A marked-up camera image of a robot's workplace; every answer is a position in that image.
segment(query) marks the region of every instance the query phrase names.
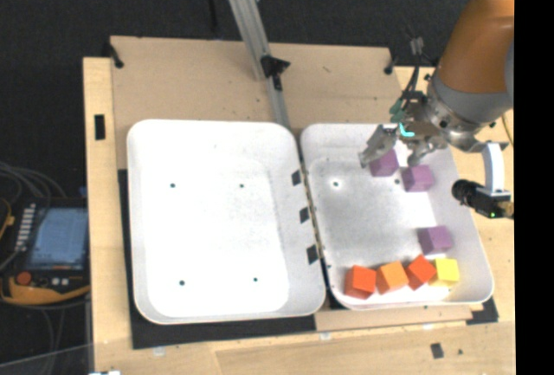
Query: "cable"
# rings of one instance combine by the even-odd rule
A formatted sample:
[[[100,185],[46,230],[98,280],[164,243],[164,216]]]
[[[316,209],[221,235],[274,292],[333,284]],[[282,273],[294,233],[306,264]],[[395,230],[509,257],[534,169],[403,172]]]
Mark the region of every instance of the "cable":
[[[10,205],[13,205],[23,194],[23,185],[21,184],[21,181],[19,179],[5,171],[0,171],[0,178],[8,179],[11,183],[16,185],[16,191],[14,195],[8,200]]]
[[[42,310],[42,314],[49,319],[48,314],[44,310]],[[49,355],[47,357],[46,364],[41,370],[41,374],[50,375],[54,370],[55,361],[57,358],[57,352],[60,350],[61,333],[63,331],[65,315],[66,315],[65,310],[62,310],[60,313],[58,332],[55,336],[55,339],[54,339],[54,328],[52,327],[52,321],[50,321],[50,330],[51,330],[51,333],[49,333],[50,350],[49,350]]]
[[[39,171],[33,171],[30,169],[23,169],[21,167],[18,167],[16,169],[18,171],[22,171],[34,177],[37,180],[37,182],[40,182],[38,181],[38,178],[43,179],[45,183],[50,184],[50,186],[52,186],[52,188],[58,192],[60,197],[67,197],[66,192],[61,188],[61,186],[58,183],[56,183],[51,177],[45,175],[44,173],[40,173]]]
[[[412,54],[414,55],[416,61],[414,66],[414,71],[412,72],[411,77],[409,78],[406,88],[403,90],[402,97],[405,99],[402,110],[405,111],[408,108],[410,102],[410,94],[415,92],[417,89],[417,80],[419,79],[419,73],[421,65],[423,64],[423,39],[421,37],[410,37],[410,46],[412,48]]]
[[[33,194],[33,196],[43,196],[41,191],[37,189],[35,185],[31,181],[29,181],[27,177],[25,177],[25,175],[12,168],[11,166],[6,165],[5,163],[0,163],[0,171],[10,174],[15,179],[19,179],[22,184],[25,184],[27,186],[28,190]]]
[[[46,312],[41,310],[42,317],[44,317],[48,329],[48,353],[52,353],[55,351],[55,336],[54,336],[54,327],[52,326],[52,320],[48,316]],[[52,372],[52,363],[51,359],[47,359],[46,364],[41,370],[42,374],[49,374]]]
[[[508,136],[510,144],[513,147],[512,131],[510,130],[510,127],[508,127],[508,118],[506,117],[505,113],[502,113],[502,126],[504,126],[504,130],[506,131],[506,135]]]
[[[4,199],[0,197],[0,204],[6,205],[6,219],[4,220],[3,224],[0,225],[0,240],[2,239],[2,236],[6,229],[8,228],[8,225],[10,225],[10,219],[11,219],[11,205],[8,202],[7,199]]]
[[[5,306],[12,306],[12,307],[20,307],[22,309],[28,309],[28,310],[65,310],[70,309],[73,307],[78,306],[84,306],[86,305],[90,300],[85,296],[85,298],[81,298],[80,300],[68,302],[65,304],[55,304],[55,305],[49,305],[49,306],[37,306],[33,304],[16,304],[9,301],[6,301],[3,298],[0,298],[0,304],[4,304]]]
[[[8,266],[8,264],[14,261],[18,255],[19,251],[16,251],[8,256],[8,258],[6,258],[2,263],[0,263],[0,272],[2,272]]]

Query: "toy block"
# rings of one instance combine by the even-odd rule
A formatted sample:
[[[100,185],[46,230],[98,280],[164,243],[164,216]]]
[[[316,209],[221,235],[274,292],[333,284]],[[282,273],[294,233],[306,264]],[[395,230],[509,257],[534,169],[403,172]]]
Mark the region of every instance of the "toy block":
[[[374,177],[389,177],[399,167],[398,157],[394,149],[390,149],[381,158],[370,162],[370,172]]]
[[[419,164],[407,167],[401,172],[406,191],[428,191],[435,183],[435,177],[428,165]]]
[[[435,268],[436,275],[429,280],[429,286],[452,287],[460,281],[458,261],[454,258],[437,258]]]
[[[346,273],[345,294],[361,300],[368,299],[375,292],[376,278],[374,269],[352,266]]]
[[[401,262],[384,264],[377,270],[377,288],[380,294],[386,294],[408,284],[408,276]]]
[[[406,275],[408,276],[408,285],[413,290],[417,290],[436,275],[436,268],[425,256],[418,255],[406,267]]]
[[[417,239],[424,255],[446,252],[452,247],[452,237],[446,226],[418,229]]]

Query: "yellow block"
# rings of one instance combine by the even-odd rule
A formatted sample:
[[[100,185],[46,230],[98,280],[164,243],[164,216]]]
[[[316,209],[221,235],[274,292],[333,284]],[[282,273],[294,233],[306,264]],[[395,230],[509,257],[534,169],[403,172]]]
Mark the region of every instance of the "yellow block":
[[[429,281],[429,286],[452,287],[460,280],[458,261],[454,258],[436,258],[436,275]]]

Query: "wooden board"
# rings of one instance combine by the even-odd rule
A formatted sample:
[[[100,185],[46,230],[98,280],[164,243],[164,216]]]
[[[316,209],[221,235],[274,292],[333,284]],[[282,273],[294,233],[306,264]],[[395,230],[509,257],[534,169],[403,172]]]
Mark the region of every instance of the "wooden board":
[[[273,121],[265,81],[243,42],[113,36],[123,68],[112,67],[118,167],[126,135],[145,119]],[[315,122],[380,122],[400,94],[383,70],[387,48],[271,44],[289,61],[283,94],[293,132]]]
[[[114,42],[120,41],[119,37],[113,40]],[[164,40],[160,41],[168,43],[170,46],[178,47],[179,43],[186,43],[188,47],[200,48],[208,46],[207,50],[212,50],[209,44],[206,42],[196,41],[175,41]],[[330,63],[332,58],[330,55],[325,57],[327,61],[322,64],[321,59],[316,55],[311,56],[309,48],[313,48],[313,53],[321,56],[327,49],[328,52],[336,54],[335,62]],[[254,89],[256,94],[250,95],[250,98],[254,101],[250,101],[251,107],[248,110],[252,110],[250,115],[256,115],[253,120],[271,120],[271,113],[267,106],[267,101],[264,101],[265,88],[259,89],[259,84],[255,83],[253,76],[249,73],[248,59],[245,55],[239,55],[241,50],[235,43],[229,43],[225,46],[222,52],[226,52],[230,48],[231,52],[235,50],[236,57],[231,56],[225,58],[227,61],[223,63],[222,70],[214,69],[214,73],[217,74],[217,80],[220,81],[225,76],[229,69],[235,70],[236,78],[248,78],[241,80],[244,82],[243,90]],[[135,61],[134,57],[130,55],[130,52],[126,51],[123,45],[119,45],[118,52],[121,59],[126,63],[126,67],[131,67]],[[332,112],[337,108],[341,108],[339,114],[343,115],[340,121],[346,121],[352,118],[352,121],[364,121],[364,112],[368,114],[367,122],[375,122],[382,120],[382,118],[388,117],[388,108],[390,103],[398,96],[400,86],[403,84],[403,78],[409,77],[409,68],[398,68],[398,78],[396,75],[385,76],[383,78],[383,66],[386,65],[388,59],[386,54],[388,50],[376,49],[378,52],[378,60],[374,56],[370,56],[369,53],[373,52],[372,48],[353,48],[353,58],[349,58],[349,48],[334,48],[334,47],[321,47],[321,46],[308,46],[299,47],[296,45],[282,45],[275,48],[274,55],[291,60],[290,56],[297,54],[301,55],[301,59],[319,59],[319,62],[313,64],[315,71],[324,70],[322,65],[331,70],[331,72],[340,72],[341,62],[349,64],[348,68],[343,70],[343,74],[340,78],[346,77],[348,80],[346,83],[352,87],[363,87],[367,81],[367,77],[373,77],[373,83],[371,87],[368,87],[368,91],[363,95],[363,98],[357,98],[354,93],[350,95],[331,93],[332,86],[336,85],[332,81],[339,81],[338,77],[335,77],[331,83],[325,83],[325,80],[315,79],[319,78],[317,75],[310,76],[310,80],[306,80],[303,84],[303,88],[298,86],[296,88],[297,93],[294,98],[287,97],[287,107],[289,110],[289,116],[292,124],[296,129],[300,129],[303,125],[310,124],[311,121],[318,118],[324,118],[328,115],[329,120],[332,121],[335,118],[340,118]],[[148,68],[148,63],[141,64],[140,71],[146,70],[146,77],[154,75],[160,81],[154,88],[157,92],[150,93],[151,101],[156,101],[157,93],[159,89],[165,90],[165,93],[169,93],[171,89],[164,88],[164,78],[167,76],[163,74],[163,65],[169,63],[172,65],[173,58],[166,57],[165,52],[154,51],[152,54],[152,47],[143,53],[143,56],[156,58],[155,54],[164,57],[165,62],[156,63],[156,68]],[[377,67],[372,65],[372,62],[377,62]],[[295,61],[296,65],[301,65],[300,58]],[[204,63],[198,63],[198,67],[204,65]],[[434,364],[434,360],[430,355],[428,349],[429,343],[433,340],[448,339],[452,342],[452,346],[463,346],[465,356],[455,357],[452,353],[448,356],[458,358],[457,363],[454,364],[452,373],[466,373],[464,371],[463,364],[468,363],[467,367],[474,368],[483,364],[482,372],[487,373],[511,373],[513,368],[515,371],[515,365],[513,364],[515,358],[515,308],[514,308],[514,290],[513,290],[513,221],[507,220],[486,220],[483,217],[475,216],[475,222],[481,233],[481,238],[484,243],[489,262],[491,263],[493,275],[496,282],[494,300],[499,310],[499,323],[494,323],[486,327],[486,333],[489,334],[489,338],[492,340],[488,344],[488,348],[485,349],[478,340],[477,337],[482,337],[483,332],[481,327],[466,326],[465,320],[472,316],[472,310],[479,309],[480,307],[454,307],[454,309],[400,309],[397,312],[396,309],[388,311],[365,312],[365,313],[353,313],[353,312],[337,312],[332,311],[329,308],[323,308],[316,314],[316,323],[318,331],[316,333],[306,333],[294,336],[282,336],[263,339],[244,339],[244,340],[231,340],[231,341],[219,341],[210,343],[200,343],[187,346],[171,346],[165,348],[161,353],[156,349],[146,349],[136,351],[132,349],[131,342],[131,327],[129,320],[128,299],[126,295],[126,272],[123,259],[123,239],[121,236],[121,221],[120,221],[120,207],[119,207],[119,187],[117,183],[117,169],[120,166],[125,166],[125,161],[120,162],[125,157],[124,149],[118,142],[122,138],[122,133],[125,133],[126,127],[129,127],[136,118],[143,118],[141,115],[145,115],[140,110],[148,110],[157,108],[152,113],[152,117],[166,117],[158,116],[158,105],[147,106],[149,100],[140,98],[138,96],[131,97],[126,104],[121,104],[121,100],[114,99],[114,96],[121,96],[122,90],[119,87],[132,87],[131,84],[125,80],[125,85],[121,85],[114,80],[114,76],[117,75],[116,71],[123,72],[124,69],[118,70],[113,67],[111,60],[106,58],[86,58],[83,62],[83,78],[84,78],[84,93],[85,93],[85,119],[86,119],[86,131],[87,131],[87,188],[89,193],[89,209],[90,209],[90,228],[91,228],[91,267],[92,267],[92,280],[93,280],[93,342],[94,342],[94,357],[95,357],[95,369],[96,370],[109,370],[110,368],[119,369],[125,375],[128,373],[182,373],[183,370],[189,370],[192,373],[282,373],[281,366],[275,365],[274,362],[279,358],[287,358],[290,363],[297,367],[303,373],[311,373],[307,367],[310,365],[310,361],[313,358],[322,358],[321,364],[318,363],[313,366],[313,370],[317,373],[325,373],[328,369],[328,373],[336,373],[336,370],[340,368],[342,373],[366,373],[364,370],[364,364],[366,364],[368,355],[367,352],[374,352],[379,361],[387,361],[397,357],[398,347],[405,348],[402,354],[405,358],[411,356],[414,361],[419,361],[421,370],[428,372],[429,364]],[[290,71],[287,70],[284,75],[292,74],[293,65],[290,67]],[[302,70],[303,74],[309,74],[305,71],[305,68],[298,67]],[[202,82],[200,88],[200,94],[206,93],[206,97],[209,96],[209,90],[213,90],[212,86],[208,87],[212,79],[205,79],[203,76],[203,70],[200,68],[197,75],[194,75],[192,71],[187,72],[187,78],[191,78],[191,81],[195,83]],[[390,83],[383,85],[380,78],[384,81],[388,81],[392,78],[395,85],[391,86]],[[285,81],[291,81],[289,76],[286,76]],[[294,88],[291,83],[285,82],[285,90]],[[324,84],[323,91],[313,91],[313,87],[318,84]],[[384,92],[376,91],[380,87],[384,87]],[[300,100],[303,94],[309,94],[311,97],[314,95],[322,97],[321,101],[326,102],[328,98],[329,102],[325,106],[309,106],[310,112],[305,110],[306,114],[298,112],[297,114],[292,109],[301,109],[299,104],[291,106],[290,100]],[[335,107],[333,103],[333,96],[337,102],[348,102],[350,99],[350,105],[344,107]],[[243,94],[238,94],[237,99],[243,98]],[[141,102],[146,107],[136,107],[137,101]],[[183,103],[183,100],[175,99],[176,103]],[[233,114],[236,112],[236,107],[225,106],[221,101],[218,101],[221,110],[221,118],[227,116],[226,119],[233,119],[236,117],[240,119],[245,113]],[[115,105],[127,106],[126,109],[131,113],[125,116],[116,117],[121,112],[116,110],[114,113]],[[202,106],[195,107],[198,112],[205,110]],[[171,113],[175,118],[182,118],[185,114],[190,113]],[[94,116],[102,115],[106,123],[106,137],[104,139],[95,138],[94,130]],[[491,129],[492,133],[486,133],[488,139],[495,139],[495,137],[506,136],[503,132],[503,126],[498,124],[494,129]],[[507,188],[512,187],[512,152],[506,152],[508,160],[506,161],[506,184]],[[479,170],[480,158],[469,158],[467,155],[456,154],[456,164],[459,166],[461,176],[463,178],[471,178],[474,180],[482,181],[483,176]],[[418,341],[421,337],[425,340],[421,343]],[[346,352],[345,349],[355,349],[352,352]],[[349,355],[349,364],[343,366],[344,358],[343,354]],[[248,355],[255,356],[254,359],[249,359]],[[485,361],[496,361],[499,371],[489,370],[488,367],[493,367],[491,364]],[[445,367],[442,361],[436,367],[442,368],[442,372],[445,372]]]

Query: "black floor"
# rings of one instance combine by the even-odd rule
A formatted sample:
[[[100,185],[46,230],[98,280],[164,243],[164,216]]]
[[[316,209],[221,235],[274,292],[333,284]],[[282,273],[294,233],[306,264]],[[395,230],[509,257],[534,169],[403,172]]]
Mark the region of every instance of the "black floor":
[[[467,0],[262,0],[270,42],[387,46],[409,65],[410,36],[441,55]],[[0,0],[0,162],[50,176],[70,196],[86,188],[81,60],[110,35],[239,35],[227,0]],[[60,348],[84,342],[84,309],[50,313]],[[0,363],[47,352],[40,312],[0,305]]]

